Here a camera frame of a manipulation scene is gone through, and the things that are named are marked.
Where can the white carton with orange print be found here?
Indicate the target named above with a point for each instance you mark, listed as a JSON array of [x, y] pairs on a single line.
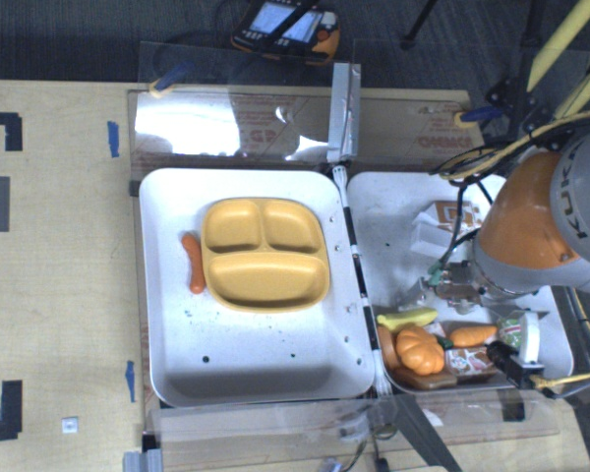
[[442, 219]]

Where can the brown biscuit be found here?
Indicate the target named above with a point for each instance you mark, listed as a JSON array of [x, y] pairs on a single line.
[[430, 380]]

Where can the orange carrot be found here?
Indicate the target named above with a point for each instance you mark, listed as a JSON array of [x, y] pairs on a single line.
[[472, 336]]

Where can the white plastic tray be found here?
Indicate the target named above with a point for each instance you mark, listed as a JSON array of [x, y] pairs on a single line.
[[388, 224], [255, 347]]

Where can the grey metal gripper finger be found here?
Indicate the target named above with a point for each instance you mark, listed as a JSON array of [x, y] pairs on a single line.
[[419, 293]]

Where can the white and red packet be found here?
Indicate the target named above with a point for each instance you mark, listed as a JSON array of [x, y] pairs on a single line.
[[469, 362]]

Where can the green and white packet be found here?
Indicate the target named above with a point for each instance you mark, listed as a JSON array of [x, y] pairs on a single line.
[[510, 331]]

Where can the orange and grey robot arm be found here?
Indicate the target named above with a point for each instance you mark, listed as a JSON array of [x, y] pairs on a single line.
[[526, 224]]

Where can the yellow divided plate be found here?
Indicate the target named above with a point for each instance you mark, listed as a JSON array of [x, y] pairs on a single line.
[[265, 256]]

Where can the orange pumpkin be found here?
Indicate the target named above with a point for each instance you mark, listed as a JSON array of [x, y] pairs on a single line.
[[419, 349]]

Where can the yellow banana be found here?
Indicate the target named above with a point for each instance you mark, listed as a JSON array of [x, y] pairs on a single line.
[[408, 318]]

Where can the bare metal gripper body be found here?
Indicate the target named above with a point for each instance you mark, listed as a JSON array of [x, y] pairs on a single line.
[[458, 283]]

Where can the orange sausage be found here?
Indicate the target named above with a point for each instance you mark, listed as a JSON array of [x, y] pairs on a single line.
[[194, 263]]

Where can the thin black and white rod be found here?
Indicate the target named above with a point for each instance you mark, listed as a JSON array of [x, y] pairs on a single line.
[[356, 258]]

